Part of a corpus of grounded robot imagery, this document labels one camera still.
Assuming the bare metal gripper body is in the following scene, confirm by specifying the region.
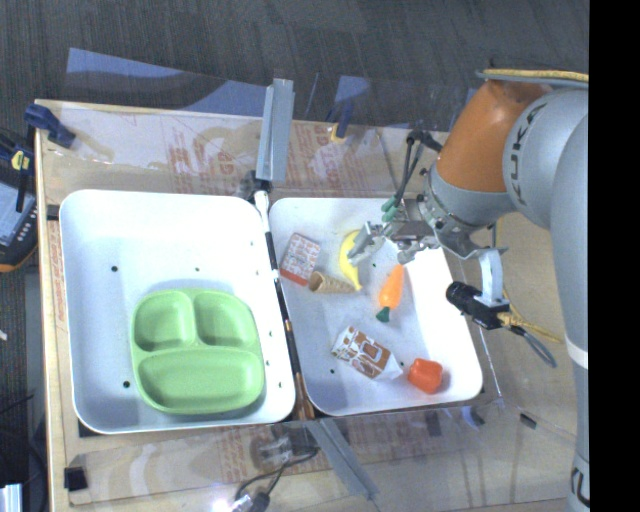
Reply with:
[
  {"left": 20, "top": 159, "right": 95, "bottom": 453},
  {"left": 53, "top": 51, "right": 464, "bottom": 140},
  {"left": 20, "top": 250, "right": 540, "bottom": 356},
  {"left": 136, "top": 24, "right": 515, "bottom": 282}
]
[{"left": 389, "top": 197, "right": 508, "bottom": 261}]

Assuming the yellow banana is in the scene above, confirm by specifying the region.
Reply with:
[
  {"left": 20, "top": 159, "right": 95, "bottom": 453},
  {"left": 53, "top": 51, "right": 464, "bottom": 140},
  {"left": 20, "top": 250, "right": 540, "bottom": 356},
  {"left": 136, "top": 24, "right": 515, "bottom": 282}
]
[{"left": 338, "top": 228, "right": 381, "bottom": 293}]

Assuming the orange carrot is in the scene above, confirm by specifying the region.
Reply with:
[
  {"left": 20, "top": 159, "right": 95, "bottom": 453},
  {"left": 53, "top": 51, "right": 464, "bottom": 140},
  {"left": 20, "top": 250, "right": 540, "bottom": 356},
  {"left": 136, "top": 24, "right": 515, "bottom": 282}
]
[{"left": 375, "top": 263, "right": 406, "bottom": 324}]

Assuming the tan ice cream cone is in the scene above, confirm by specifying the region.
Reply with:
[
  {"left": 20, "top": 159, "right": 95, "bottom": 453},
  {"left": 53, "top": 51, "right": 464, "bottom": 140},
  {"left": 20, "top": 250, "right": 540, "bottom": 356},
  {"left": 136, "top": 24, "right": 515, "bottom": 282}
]
[{"left": 307, "top": 269, "right": 358, "bottom": 295}]

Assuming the orange and white packet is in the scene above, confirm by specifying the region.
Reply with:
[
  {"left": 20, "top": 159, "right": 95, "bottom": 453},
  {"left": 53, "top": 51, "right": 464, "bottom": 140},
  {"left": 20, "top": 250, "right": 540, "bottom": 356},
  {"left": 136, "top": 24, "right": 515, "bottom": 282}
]
[{"left": 278, "top": 232, "right": 322, "bottom": 287}]

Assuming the white plastic tray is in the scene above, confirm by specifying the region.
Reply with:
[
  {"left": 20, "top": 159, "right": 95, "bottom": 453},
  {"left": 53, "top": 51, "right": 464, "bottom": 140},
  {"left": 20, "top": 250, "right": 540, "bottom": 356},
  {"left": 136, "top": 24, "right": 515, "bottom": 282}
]
[
  {"left": 268, "top": 196, "right": 485, "bottom": 417},
  {"left": 58, "top": 188, "right": 297, "bottom": 435}
]

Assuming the brown and white carton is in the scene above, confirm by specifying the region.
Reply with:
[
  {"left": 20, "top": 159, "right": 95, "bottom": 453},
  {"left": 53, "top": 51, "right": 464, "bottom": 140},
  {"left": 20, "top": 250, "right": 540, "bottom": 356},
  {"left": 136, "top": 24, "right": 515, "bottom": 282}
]
[{"left": 330, "top": 325, "right": 404, "bottom": 382}]

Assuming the orange bell pepper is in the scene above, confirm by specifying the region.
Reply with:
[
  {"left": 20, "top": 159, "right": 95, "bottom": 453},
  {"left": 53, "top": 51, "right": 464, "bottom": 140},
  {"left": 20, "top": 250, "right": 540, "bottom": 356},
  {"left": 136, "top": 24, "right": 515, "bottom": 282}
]
[{"left": 406, "top": 357, "right": 445, "bottom": 396}]

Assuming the green divided plate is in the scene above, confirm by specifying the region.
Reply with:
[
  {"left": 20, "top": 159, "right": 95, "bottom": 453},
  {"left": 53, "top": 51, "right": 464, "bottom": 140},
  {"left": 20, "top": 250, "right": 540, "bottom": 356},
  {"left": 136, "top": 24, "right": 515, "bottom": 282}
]
[{"left": 129, "top": 288, "right": 266, "bottom": 416}]

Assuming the brown cardboard board red print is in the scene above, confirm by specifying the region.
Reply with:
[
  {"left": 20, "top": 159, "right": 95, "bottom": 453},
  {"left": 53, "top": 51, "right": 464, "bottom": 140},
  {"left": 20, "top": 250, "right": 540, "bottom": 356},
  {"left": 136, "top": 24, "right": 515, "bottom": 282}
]
[{"left": 33, "top": 98, "right": 577, "bottom": 507}]

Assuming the black cylinder on white bracket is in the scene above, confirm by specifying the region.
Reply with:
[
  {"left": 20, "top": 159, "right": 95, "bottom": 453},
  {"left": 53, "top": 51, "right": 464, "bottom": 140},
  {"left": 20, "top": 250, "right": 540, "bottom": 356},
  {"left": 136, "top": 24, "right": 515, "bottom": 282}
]
[{"left": 445, "top": 247, "right": 512, "bottom": 331}]

